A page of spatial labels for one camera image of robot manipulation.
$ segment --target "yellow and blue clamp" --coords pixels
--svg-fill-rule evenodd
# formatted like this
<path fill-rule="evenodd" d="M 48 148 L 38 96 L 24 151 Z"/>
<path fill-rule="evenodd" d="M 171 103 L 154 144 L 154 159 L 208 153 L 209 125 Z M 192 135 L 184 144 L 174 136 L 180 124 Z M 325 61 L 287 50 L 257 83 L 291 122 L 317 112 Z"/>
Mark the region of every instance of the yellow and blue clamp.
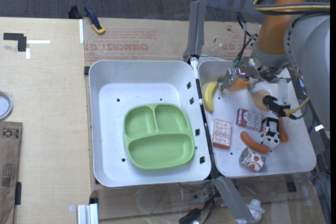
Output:
<path fill-rule="evenodd" d="M 92 27 L 95 30 L 95 32 L 98 35 L 105 33 L 105 27 L 103 27 L 103 25 L 98 21 L 98 18 L 96 14 L 94 13 L 93 9 L 90 8 L 89 6 L 85 6 L 84 11 L 86 12 L 86 15 L 90 17 L 91 22 L 92 22 Z"/>

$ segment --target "divided green plate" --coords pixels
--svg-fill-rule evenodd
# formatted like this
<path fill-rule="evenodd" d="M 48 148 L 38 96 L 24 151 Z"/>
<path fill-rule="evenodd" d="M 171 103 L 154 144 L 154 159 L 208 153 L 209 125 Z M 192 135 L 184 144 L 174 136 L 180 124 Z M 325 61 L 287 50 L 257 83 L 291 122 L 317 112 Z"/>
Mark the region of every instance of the divided green plate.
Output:
<path fill-rule="evenodd" d="M 174 104 L 154 103 L 130 109 L 124 117 L 123 134 L 130 160 L 142 169 L 181 165 L 195 152 L 189 120 Z"/>

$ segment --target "yellow banana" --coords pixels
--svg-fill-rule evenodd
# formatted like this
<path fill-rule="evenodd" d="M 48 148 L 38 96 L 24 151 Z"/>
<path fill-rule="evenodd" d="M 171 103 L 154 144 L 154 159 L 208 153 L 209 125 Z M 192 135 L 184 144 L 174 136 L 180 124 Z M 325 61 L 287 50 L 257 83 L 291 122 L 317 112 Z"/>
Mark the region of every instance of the yellow banana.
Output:
<path fill-rule="evenodd" d="M 212 95 L 218 86 L 217 81 L 209 82 L 203 90 L 203 103 L 207 111 L 212 112 L 214 109 L 214 104 L 212 102 Z"/>

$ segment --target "brown paper bag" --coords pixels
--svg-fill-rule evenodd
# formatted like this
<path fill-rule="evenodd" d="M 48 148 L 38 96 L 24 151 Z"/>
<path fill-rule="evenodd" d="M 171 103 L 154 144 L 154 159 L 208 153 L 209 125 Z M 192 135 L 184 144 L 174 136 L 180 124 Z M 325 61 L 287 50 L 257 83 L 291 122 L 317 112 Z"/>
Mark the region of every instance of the brown paper bag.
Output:
<path fill-rule="evenodd" d="M 0 122 L 0 224 L 13 224 L 22 123 Z"/>

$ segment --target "red and white box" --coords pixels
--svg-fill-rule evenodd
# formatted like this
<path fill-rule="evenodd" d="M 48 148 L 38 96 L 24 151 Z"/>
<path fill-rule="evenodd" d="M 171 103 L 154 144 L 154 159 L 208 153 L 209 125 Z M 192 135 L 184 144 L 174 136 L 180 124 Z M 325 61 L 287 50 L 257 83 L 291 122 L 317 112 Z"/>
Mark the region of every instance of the red and white box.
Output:
<path fill-rule="evenodd" d="M 246 109 L 237 110 L 236 125 L 260 131 L 263 122 L 262 120 L 263 115 L 257 112 L 248 111 Z"/>
<path fill-rule="evenodd" d="M 212 134 L 212 145 L 222 148 L 230 147 L 231 123 L 215 119 Z"/>

